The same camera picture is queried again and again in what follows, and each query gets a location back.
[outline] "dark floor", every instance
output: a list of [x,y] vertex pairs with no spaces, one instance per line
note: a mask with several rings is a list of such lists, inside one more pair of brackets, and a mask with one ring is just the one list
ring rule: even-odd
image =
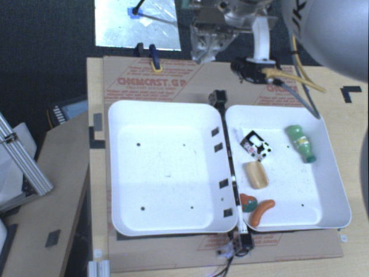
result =
[[[188,26],[192,12],[181,11],[180,25]],[[86,58],[131,56],[126,48],[95,46],[94,0],[0,0],[0,112],[12,126],[25,122],[39,144],[50,129],[46,109],[51,103],[86,94]],[[271,13],[281,17],[280,0]],[[162,58],[190,59],[190,34],[180,27],[182,52],[159,51]],[[218,61],[253,54],[252,35],[240,35]],[[302,62],[316,65],[303,50]],[[272,31],[272,56],[291,64],[287,29],[280,19]],[[66,276],[84,276],[89,226],[86,203],[74,239]]]

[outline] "sausage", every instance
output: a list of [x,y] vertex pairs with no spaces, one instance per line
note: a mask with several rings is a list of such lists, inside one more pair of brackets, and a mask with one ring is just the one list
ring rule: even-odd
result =
[[253,227],[259,226],[260,218],[264,214],[264,212],[266,212],[268,209],[271,209],[275,205],[276,205],[276,203],[272,199],[266,200],[266,201],[263,201],[262,203],[260,203],[257,206],[257,208],[255,209],[253,215],[251,216],[251,220],[250,220],[251,226],[253,226]]

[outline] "white tray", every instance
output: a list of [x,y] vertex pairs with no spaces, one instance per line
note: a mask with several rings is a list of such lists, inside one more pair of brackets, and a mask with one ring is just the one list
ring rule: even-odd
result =
[[[108,120],[112,221],[120,233],[220,233],[234,228],[235,199],[215,108],[123,100],[110,107]],[[220,144],[223,148],[215,151]],[[221,188],[222,181],[227,186]]]
[[[326,229],[349,224],[351,211],[323,119],[314,118],[305,108],[266,106],[232,106],[226,119],[239,192],[258,202],[276,202],[255,230]],[[303,162],[286,134],[290,125],[302,127],[315,162]],[[254,189],[243,169],[244,163],[255,161],[239,145],[252,130],[273,149],[261,162],[269,177],[264,189]],[[243,213],[243,217],[249,224],[250,214]]]

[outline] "toy bottle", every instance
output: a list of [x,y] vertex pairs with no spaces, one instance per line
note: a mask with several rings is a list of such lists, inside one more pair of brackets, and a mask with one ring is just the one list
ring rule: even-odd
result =
[[303,133],[300,125],[290,126],[287,129],[287,134],[293,141],[297,151],[304,156],[307,163],[312,163],[316,160],[315,156],[311,153],[310,142]]

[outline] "table surface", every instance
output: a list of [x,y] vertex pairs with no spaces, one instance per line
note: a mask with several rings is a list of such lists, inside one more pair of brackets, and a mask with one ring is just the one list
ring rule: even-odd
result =
[[[103,98],[103,59],[89,58],[88,98],[89,122],[93,126],[93,113],[104,112]],[[364,136],[368,128],[368,84],[348,79],[323,67],[306,67],[306,72],[318,85],[326,88],[326,93],[311,91],[312,98],[325,120],[330,142],[340,170],[342,182],[352,211],[348,227],[340,231],[347,237],[343,242],[344,257],[336,259],[285,261],[263,264],[232,265],[227,276],[367,276],[369,272],[369,220],[364,204],[362,181],[360,179],[360,160]],[[350,93],[352,103],[345,103],[341,88],[359,86],[361,93]],[[102,132],[95,133],[95,139],[104,139]],[[100,248],[99,261],[108,258],[106,222],[106,194],[100,192],[104,182],[95,177],[104,175],[105,159],[99,150],[91,150],[91,165],[95,173],[91,177],[92,199],[92,241],[93,248]],[[165,269],[155,271],[125,272],[111,274],[113,277],[156,277],[156,276],[211,276],[221,267],[201,267]]]

